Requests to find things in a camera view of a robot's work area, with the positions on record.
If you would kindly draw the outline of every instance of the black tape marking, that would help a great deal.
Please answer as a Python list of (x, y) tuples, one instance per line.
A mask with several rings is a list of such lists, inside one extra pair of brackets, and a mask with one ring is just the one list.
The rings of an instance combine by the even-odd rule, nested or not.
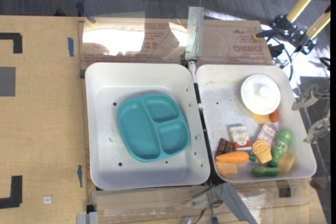
[(13, 40), (13, 53), (22, 53), (22, 36), (20, 35), (20, 33), (0, 33), (0, 39)]
[(12, 176), (10, 197), (0, 199), (0, 209), (20, 207), (22, 203), (22, 176)]

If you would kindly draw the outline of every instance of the orange carrot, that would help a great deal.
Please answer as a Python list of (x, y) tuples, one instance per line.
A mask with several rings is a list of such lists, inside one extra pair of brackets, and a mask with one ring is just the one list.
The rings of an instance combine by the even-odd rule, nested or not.
[(249, 155), (246, 151), (232, 151), (218, 155), (216, 160), (229, 163), (245, 163), (249, 159)]
[(278, 121), (279, 118), (279, 113), (278, 113), (278, 109), (275, 109), (270, 115), (269, 115), (269, 119), (271, 120), (271, 122), (276, 123)]

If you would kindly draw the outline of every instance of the brown chocolate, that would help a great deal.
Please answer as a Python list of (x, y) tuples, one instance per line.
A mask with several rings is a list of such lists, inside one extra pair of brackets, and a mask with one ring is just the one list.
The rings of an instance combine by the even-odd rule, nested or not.
[(228, 140), (221, 138), (216, 151), (216, 156), (228, 153), (231, 150), (232, 143)]

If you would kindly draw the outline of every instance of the green bottle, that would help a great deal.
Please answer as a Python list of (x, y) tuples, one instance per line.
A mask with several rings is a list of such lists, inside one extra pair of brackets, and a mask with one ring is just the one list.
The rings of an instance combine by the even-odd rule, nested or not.
[(271, 149), (272, 160), (268, 163), (271, 167), (277, 167), (279, 159), (287, 152), (289, 142), (292, 139), (291, 132), (280, 130)]

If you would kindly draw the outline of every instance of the white tray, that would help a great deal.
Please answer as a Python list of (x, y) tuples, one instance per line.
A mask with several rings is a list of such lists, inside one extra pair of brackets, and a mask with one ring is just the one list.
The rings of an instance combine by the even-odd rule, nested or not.
[[(97, 187), (199, 185), (208, 179), (208, 154), (188, 69), (175, 64), (94, 63), (86, 70), (85, 82), (91, 177)], [(117, 109), (123, 101), (149, 93), (166, 94), (176, 101), (191, 139), (181, 153), (145, 163), (127, 151), (117, 124)]]
[(291, 109), (295, 98), (288, 78), (275, 66), (203, 65), (198, 68), (196, 77), (213, 156), (221, 137), (229, 141), (227, 132), (229, 125), (244, 125), (251, 142), (255, 141), (261, 125), (243, 105), (240, 87), (248, 76), (257, 73), (271, 77), (279, 87), (281, 94), (279, 120), (273, 127), (277, 131), (287, 129), (293, 134), (288, 152), (294, 154), (296, 160), (290, 171), (279, 177), (254, 177), (250, 171), (260, 165), (257, 162), (237, 164), (237, 175), (219, 177), (231, 183), (311, 177), (316, 171), (316, 160), (311, 146), (303, 142), (307, 137), (306, 129), (300, 112)]

